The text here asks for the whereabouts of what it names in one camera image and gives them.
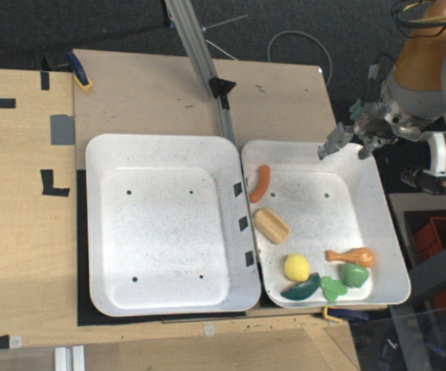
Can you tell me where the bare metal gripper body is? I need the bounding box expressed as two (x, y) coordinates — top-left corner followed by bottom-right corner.
(352, 99), (439, 145)

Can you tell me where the white plastic tray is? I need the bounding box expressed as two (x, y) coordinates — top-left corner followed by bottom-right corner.
(240, 139), (412, 309)
(85, 132), (263, 318)

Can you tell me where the orange toy sausage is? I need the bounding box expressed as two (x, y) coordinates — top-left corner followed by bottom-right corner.
(248, 164), (272, 204)

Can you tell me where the tan toy bread bun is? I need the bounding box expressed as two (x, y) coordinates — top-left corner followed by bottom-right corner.
(252, 206), (291, 245)

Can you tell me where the orange toy chicken drumstick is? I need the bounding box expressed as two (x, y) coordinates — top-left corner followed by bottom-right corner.
(325, 247), (376, 269)

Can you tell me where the green toy pepper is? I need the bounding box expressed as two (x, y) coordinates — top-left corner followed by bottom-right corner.
(340, 263), (370, 289)

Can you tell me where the yellow toy lemon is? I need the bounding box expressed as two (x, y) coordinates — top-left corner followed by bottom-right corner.
(283, 254), (312, 284)

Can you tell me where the green toy lettuce leaf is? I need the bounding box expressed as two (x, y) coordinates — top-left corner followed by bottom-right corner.
(319, 275), (349, 303)

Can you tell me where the dark green toy avocado slice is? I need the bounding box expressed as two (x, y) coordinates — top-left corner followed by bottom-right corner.
(279, 272), (322, 301)

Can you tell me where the black cylinder on white bracket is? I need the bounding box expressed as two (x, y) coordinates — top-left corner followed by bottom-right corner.
(400, 131), (446, 196)

